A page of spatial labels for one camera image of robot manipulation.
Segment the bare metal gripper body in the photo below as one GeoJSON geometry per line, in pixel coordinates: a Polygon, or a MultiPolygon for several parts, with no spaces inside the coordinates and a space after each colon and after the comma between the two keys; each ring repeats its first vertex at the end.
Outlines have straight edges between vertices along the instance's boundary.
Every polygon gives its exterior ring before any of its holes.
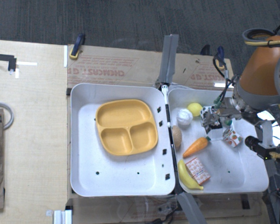
{"type": "Polygon", "coordinates": [[[242,99],[239,96],[224,97],[215,104],[215,111],[220,117],[257,121],[258,102],[252,98],[242,99]]]}

